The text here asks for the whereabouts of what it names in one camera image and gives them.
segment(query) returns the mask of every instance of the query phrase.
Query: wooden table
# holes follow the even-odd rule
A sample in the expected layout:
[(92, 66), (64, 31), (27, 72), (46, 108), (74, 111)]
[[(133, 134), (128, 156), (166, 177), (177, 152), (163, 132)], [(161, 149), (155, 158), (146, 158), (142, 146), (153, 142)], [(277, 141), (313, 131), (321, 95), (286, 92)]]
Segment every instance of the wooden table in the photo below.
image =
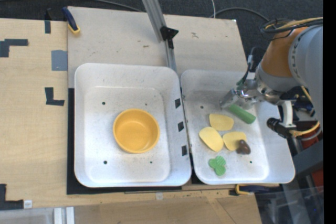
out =
[[(192, 21), (200, 26), (199, 30), (207, 25), (208, 30), (202, 31), (217, 35), (209, 39), (208, 48), (218, 46), (223, 36), (226, 38), (226, 53), (216, 56), (221, 59), (218, 69), (225, 66), (245, 71), (246, 60), (235, 21), (186, 17), (184, 22), (181, 16), (165, 16), (169, 26), (180, 27), (181, 34), (174, 38), (177, 66), (184, 68), (188, 44), (197, 46), (206, 38), (203, 35), (203, 40), (200, 39), (202, 33), (197, 35), (194, 30), (184, 31)], [(193, 223), (202, 222), (201, 216), (213, 219), (212, 223), (224, 220), (225, 223), (243, 223), (246, 217), (249, 223), (261, 223), (254, 195), (230, 196), (228, 192), (233, 185), (207, 186), (188, 182), (182, 190), (162, 193), (67, 195), (68, 72), (52, 70), (51, 52), (68, 50), (70, 32), (65, 22), (51, 21), (50, 34), (45, 27), (42, 20), (0, 19), (0, 41), (28, 40), (28, 46), (10, 46), (8, 57), (0, 57), (0, 183), (7, 184), (6, 200), (31, 200), (33, 208), (75, 206), (76, 217), (83, 219), (94, 216), (94, 209), (108, 212), (107, 208), (113, 203), (117, 206), (114, 208), (120, 209), (117, 210), (119, 214), (126, 214), (131, 205), (136, 206), (142, 218), (148, 216), (145, 208), (154, 206), (158, 212), (165, 208), (168, 212), (176, 211), (176, 217), (182, 217), (184, 208), (192, 215)], [(214, 31), (212, 27), (222, 29)], [(63, 106), (46, 104), (46, 87), (54, 89), (55, 100), (65, 101)]]

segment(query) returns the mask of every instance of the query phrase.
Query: black tape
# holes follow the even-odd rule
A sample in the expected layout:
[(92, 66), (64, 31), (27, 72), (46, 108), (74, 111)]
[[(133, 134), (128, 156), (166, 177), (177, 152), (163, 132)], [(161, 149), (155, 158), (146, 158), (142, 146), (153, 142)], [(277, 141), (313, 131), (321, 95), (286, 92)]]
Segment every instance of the black tape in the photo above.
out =
[(47, 98), (47, 102), (46, 104), (50, 104), (50, 105), (64, 105), (64, 100), (54, 100), (54, 89), (53, 87), (45, 87), (45, 91), (46, 91), (46, 98)]
[(44, 33), (50, 34), (51, 33), (51, 24), (49, 20), (44, 21)]
[(0, 211), (1, 210), (13, 210), (23, 209), (24, 201), (6, 201), (6, 184), (0, 184)]
[(0, 41), (0, 57), (9, 57), (9, 45), (4, 41)]
[(28, 39), (5, 39), (0, 41), (0, 57), (9, 57), (10, 46), (28, 46)]
[(182, 131), (182, 130), (184, 129), (183, 121), (181, 121), (181, 122), (177, 125), (177, 127), (178, 127), (178, 131), (179, 131), (179, 132)]
[(52, 12), (51, 12), (51, 8), (48, 8), (44, 12), (44, 20), (53, 20), (53, 15), (52, 15)]
[(28, 39), (5, 39), (10, 46), (28, 46)]
[(188, 150), (187, 150), (187, 146), (182, 146), (182, 156), (187, 155)]
[(175, 108), (177, 109), (181, 105), (181, 99), (178, 98), (175, 100)]

